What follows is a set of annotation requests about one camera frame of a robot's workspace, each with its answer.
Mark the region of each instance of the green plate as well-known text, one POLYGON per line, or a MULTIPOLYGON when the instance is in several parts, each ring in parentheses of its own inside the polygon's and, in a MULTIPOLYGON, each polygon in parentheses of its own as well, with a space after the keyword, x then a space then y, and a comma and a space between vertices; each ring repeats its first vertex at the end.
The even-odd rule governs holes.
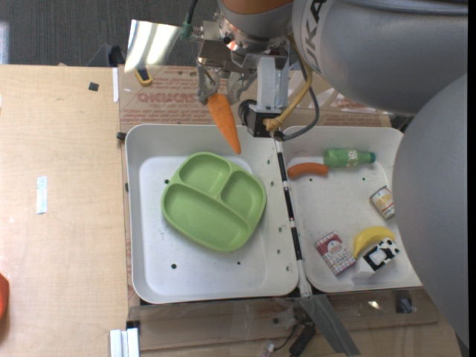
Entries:
POLYGON ((244 246, 266 205, 261 182, 235 163, 210 152, 191 155, 165 188, 165 219, 184 235, 215 251, 244 246))

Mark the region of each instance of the orange object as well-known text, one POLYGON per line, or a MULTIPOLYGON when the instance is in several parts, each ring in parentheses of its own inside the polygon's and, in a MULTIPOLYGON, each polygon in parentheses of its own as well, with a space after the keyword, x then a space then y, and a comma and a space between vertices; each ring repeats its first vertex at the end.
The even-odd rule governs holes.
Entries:
POLYGON ((329 167, 319 163, 301 163, 288 169, 288 177, 293 179, 307 173, 325 176, 329 172, 329 167))
POLYGON ((3 318, 8 305, 8 293, 10 291, 10 285, 8 280, 2 274, 0 274, 0 319, 3 318))
POLYGON ((223 134, 223 137, 231 145, 231 148, 237 155, 241 153, 241 145, 239 144, 237 125, 231 111, 230 103, 223 94, 215 93, 208 98, 208 110, 216 126, 223 134))

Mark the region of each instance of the white tray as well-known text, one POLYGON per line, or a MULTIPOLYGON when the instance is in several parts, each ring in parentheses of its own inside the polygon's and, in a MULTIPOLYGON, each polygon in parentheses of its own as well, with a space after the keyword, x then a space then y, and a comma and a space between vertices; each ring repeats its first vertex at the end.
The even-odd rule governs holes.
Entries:
POLYGON ((239 127, 236 155, 215 126, 141 124, 126 136, 132 283, 148 303, 281 296, 297 285, 298 268, 274 142, 239 127), (214 152, 253 173, 266 189, 265 212, 239 250, 204 248, 171 228, 161 196, 182 162, 214 152))
MULTIPOLYGON (((302 127, 290 127, 285 133, 302 127)), ((301 176, 289 180, 296 226, 308 281, 322 292, 351 292, 421 286, 408 259, 396 224, 398 213, 385 220, 369 198, 380 187, 392 189, 393 163, 403 134, 392 128, 317 126, 282 143, 286 167, 302 162, 323 163, 326 148, 351 147, 376 154, 374 164, 329 170, 327 176, 301 176), (330 231, 349 250, 353 238, 370 226, 385 226, 395 233, 400 253, 368 280, 352 280, 353 267, 334 275, 314 247, 330 231)))

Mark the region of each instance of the table top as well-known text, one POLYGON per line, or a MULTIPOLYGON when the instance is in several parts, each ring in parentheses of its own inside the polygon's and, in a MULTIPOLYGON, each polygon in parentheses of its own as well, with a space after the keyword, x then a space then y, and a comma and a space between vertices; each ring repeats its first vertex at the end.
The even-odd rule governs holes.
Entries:
MULTIPOLYGON (((109 331, 126 326, 123 171, 112 74, 111 68, 0 66, 0 273, 10 282, 0 356, 107 356, 109 331), (40 176, 48 180, 48 206, 38 214, 40 176)), ((380 356, 381 342, 388 356, 460 355, 441 316, 435 324, 351 336, 364 356, 380 356)), ((258 356, 263 347, 253 341, 147 355, 258 356)), ((287 356, 285 349, 274 356, 287 356)), ((319 336, 302 356, 342 354, 319 336)))

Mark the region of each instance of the yellow banana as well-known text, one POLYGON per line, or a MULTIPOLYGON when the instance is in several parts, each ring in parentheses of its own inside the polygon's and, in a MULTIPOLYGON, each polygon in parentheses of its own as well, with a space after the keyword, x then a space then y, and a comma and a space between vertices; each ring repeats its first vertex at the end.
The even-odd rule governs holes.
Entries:
POLYGON ((353 257, 357 256, 369 245, 380 242, 384 238, 395 240, 395 234, 388 228, 383 226, 372 226, 366 228, 356 235, 354 238, 353 257))

